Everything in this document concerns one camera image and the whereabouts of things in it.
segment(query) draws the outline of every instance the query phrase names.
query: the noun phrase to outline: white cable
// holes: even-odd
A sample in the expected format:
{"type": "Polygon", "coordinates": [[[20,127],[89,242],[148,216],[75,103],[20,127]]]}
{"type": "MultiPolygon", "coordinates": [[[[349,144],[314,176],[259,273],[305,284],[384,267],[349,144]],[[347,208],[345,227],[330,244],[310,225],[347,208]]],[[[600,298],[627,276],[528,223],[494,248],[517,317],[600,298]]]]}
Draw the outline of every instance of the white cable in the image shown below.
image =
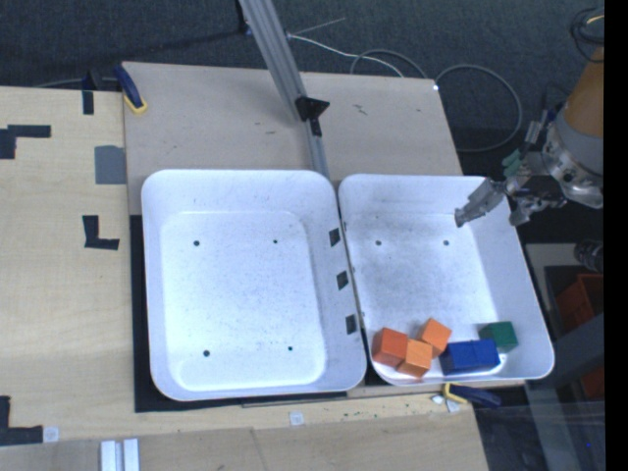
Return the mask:
{"type": "MultiPolygon", "coordinates": [[[[325,49],[327,51],[334,52],[336,54],[340,54],[341,56],[343,56],[345,58],[353,58],[353,59],[355,59],[355,58],[359,57],[358,54],[350,54],[348,52],[339,51],[338,49],[335,49],[334,47],[330,47],[329,45],[325,45],[325,44],[323,44],[321,42],[317,42],[316,40],[312,40],[311,38],[305,38],[304,36],[288,33],[288,40],[290,40],[291,38],[294,38],[296,40],[301,40],[303,42],[307,42],[307,43],[310,43],[312,45],[316,45],[316,46],[321,47],[321,48],[323,48],[323,49],[325,49]]],[[[366,61],[373,61],[375,63],[379,63],[380,65],[384,65],[385,67],[390,68],[391,70],[393,70],[400,77],[403,77],[403,73],[402,72],[400,72],[397,68],[395,68],[390,63],[387,63],[386,61],[382,61],[381,59],[371,58],[371,57],[362,57],[361,59],[366,60],[366,61]]]]}

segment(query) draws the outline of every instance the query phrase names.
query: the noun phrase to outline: blue block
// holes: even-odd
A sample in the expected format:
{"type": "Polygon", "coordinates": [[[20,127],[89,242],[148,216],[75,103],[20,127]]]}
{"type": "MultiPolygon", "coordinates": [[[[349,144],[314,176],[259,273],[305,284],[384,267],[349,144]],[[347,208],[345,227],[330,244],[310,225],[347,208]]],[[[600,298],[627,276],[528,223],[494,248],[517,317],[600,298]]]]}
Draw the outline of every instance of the blue block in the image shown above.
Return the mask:
{"type": "Polygon", "coordinates": [[[439,359],[445,375],[491,370],[499,364],[492,339],[450,342],[439,359]]]}

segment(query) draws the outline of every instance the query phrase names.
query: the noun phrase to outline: orange block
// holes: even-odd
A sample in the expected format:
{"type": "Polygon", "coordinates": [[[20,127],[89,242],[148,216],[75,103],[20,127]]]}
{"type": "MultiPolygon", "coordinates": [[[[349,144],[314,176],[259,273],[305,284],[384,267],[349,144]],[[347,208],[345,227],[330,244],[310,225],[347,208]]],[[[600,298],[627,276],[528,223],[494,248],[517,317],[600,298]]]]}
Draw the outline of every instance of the orange block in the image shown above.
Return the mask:
{"type": "Polygon", "coordinates": [[[373,337],[371,349],[373,361],[383,365],[397,366],[405,357],[407,342],[408,335],[390,328],[382,328],[373,337]]]}
{"type": "Polygon", "coordinates": [[[446,349],[449,337],[451,337],[451,330],[443,323],[430,318],[417,339],[431,345],[433,349],[432,357],[437,357],[446,349]]]}
{"type": "Polygon", "coordinates": [[[431,366],[432,346],[420,340],[408,339],[405,359],[396,367],[396,371],[420,378],[431,366]]]}

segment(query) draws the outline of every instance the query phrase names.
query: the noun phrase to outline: wooden table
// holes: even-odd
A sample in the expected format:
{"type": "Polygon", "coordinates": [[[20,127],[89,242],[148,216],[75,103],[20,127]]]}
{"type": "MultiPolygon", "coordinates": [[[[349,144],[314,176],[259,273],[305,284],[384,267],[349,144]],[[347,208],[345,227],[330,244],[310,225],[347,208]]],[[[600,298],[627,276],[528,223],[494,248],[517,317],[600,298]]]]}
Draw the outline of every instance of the wooden table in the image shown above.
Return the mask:
{"type": "MultiPolygon", "coordinates": [[[[225,69],[203,72],[210,77],[228,73],[225,69]]],[[[260,89],[273,92],[267,72],[250,71],[250,75],[260,89]]],[[[237,76],[247,78],[242,71],[237,76]]],[[[417,96],[412,103],[417,101],[413,111],[419,119],[413,120],[427,118],[430,122],[423,128],[429,128],[429,134],[397,117],[398,131],[388,125],[389,137],[380,143],[381,152],[388,152],[383,154],[382,162],[388,163],[383,172],[460,174],[445,114],[430,80],[318,74],[305,74],[304,80],[312,96],[340,105],[336,112],[330,109],[323,123],[336,180],[360,169],[356,149],[368,149],[361,154],[367,155],[364,172],[377,169],[373,157],[378,151],[377,134],[368,131],[368,116],[360,111],[368,113],[364,107],[372,102],[373,112],[384,113],[387,104],[394,105],[399,97],[407,99],[408,93],[417,96]],[[352,99],[343,87],[353,92],[352,99]],[[355,128],[355,123],[361,125],[357,131],[344,130],[355,128]],[[404,139],[408,131],[416,131],[416,141],[404,139]],[[396,148],[392,142],[399,138],[404,146],[392,150],[396,148]],[[425,141],[430,151],[416,151],[425,149],[425,141]],[[350,158],[342,158],[344,148],[352,150],[350,158]],[[397,165],[395,152],[404,156],[397,165]]],[[[66,460],[56,462],[75,469],[71,466],[82,462],[81,455],[91,462],[88,455],[97,442],[127,437],[141,437],[142,469],[173,469],[167,462],[178,452],[190,463],[186,467],[185,461],[177,461],[180,469],[200,469],[193,462],[207,462],[206,458],[215,467],[202,469],[350,469],[344,464],[358,463],[361,469],[382,469],[384,462],[400,466],[419,459],[425,463],[422,469],[487,468],[472,408],[462,405],[460,412],[449,414],[427,394],[420,394],[424,390],[419,388],[402,392],[363,386],[342,400],[135,413],[129,216],[136,203],[133,197],[128,201],[125,185],[96,184],[94,179],[94,148],[126,146],[131,116],[125,114],[119,93],[94,92],[93,96],[94,114],[84,115],[80,91],[0,88],[0,129],[52,127],[50,138],[18,138],[16,159],[0,160],[0,394],[12,398],[11,426],[57,427],[61,440],[2,448],[0,470],[16,469],[11,463],[25,458],[54,469],[52,454],[57,459],[67,454],[66,460]],[[83,215],[98,215],[100,236],[118,238],[119,249],[83,247],[83,215]],[[302,413],[304,426],[290,426],[292,411],[302,413]],[[211,458],[203,453],[206,445],[199,443],[210,441],[207,444],[215,450],[211,458]],[[218,455],[230,459],[230,466],[228,460],[213,460],[218,455]]],[[[272,95],[268,102],[274,102],[272,95]]],[[[264,104],[257,110],[263,114],[264,104]]],[[[262,129],[264,135],[274,135],[262,129]]],[[[127,145],[128,152],[137,142],[136,138],[131,147],[127,145]]],[[[274,144],[266,148],[277,158],[274,144]]],[[[132,152],[128,158],[137,156],[136,150],[132,152]]],[[[303,158],[297,155],[291,165],[301,166],[303,158]]],[[[133,177],[139,183],[142,173],[156,165],[150,159],[145,163],[148,167],[142,169],[130,164],[131,193],[136,190],[131,187],[133,177]]],[[[279,165],[274,162],[269,167],[279,165]]]]}

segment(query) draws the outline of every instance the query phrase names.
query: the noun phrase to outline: block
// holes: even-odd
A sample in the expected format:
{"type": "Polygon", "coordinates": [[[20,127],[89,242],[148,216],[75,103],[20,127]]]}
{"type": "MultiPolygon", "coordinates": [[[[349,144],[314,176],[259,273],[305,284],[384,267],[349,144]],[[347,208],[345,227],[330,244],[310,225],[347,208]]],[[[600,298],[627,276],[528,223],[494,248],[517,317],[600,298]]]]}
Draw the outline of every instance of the block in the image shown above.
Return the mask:
{"type": "Polygon", "coordinates": [[[417,339],[432,346],[432,357],[440,356],[449,342],[451,330],[436,319],[430,318],[419,333],[417,339]]]}
{"type": "Polygon", "coordinates": [[[405,359],[408,335],[390,328],[382,328],[373,337],[373,361],[397,367],[405,359]]]}
{"type": "Polygon", "coordinates": [[[396,371],[420,379],[432,367],[432,346],[420,340],[408,339],[405,359],[396,371]]]}
{"type": "Polygon", "coordinates": [[[519,344],[510,321],[490,323],[480,330],[480,339],[493,339],[499,352],[508,352],[519,344]]]}
{"type": "Polygon", "coordinates": [[[499,364],[493,339],[450,342],[439,359],[444,375],[483,372],[499,364]]]}

